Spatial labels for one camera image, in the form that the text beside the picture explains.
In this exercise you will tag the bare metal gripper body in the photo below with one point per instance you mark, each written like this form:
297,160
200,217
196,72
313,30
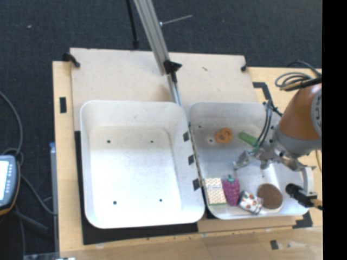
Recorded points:
269,152

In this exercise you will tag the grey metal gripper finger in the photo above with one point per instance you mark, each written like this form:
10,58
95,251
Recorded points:
265,164
244,160

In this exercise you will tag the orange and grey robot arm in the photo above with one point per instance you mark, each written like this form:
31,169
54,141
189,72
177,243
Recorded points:
296,120

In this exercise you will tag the green cylinder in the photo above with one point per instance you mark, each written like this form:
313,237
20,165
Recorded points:
247,138

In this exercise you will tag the white plastic tray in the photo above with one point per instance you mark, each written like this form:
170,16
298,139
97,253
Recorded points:
217,161
135,166

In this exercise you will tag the orange pretzel biscuit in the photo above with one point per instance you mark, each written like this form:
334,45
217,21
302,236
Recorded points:
224,136

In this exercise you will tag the brown round biscuit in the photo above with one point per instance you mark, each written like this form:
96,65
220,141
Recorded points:
270,196

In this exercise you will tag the purple grapes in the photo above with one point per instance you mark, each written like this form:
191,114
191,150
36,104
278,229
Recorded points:
231,190

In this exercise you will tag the white can with fruit print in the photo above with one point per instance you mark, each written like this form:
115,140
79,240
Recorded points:
250,201

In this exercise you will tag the white carton with orange print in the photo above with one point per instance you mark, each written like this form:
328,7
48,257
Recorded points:
215,191

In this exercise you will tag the pale wood board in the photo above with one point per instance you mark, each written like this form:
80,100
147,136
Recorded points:
122,74

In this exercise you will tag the black cylinder on white bracket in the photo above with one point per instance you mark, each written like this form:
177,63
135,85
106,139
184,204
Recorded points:
296,192

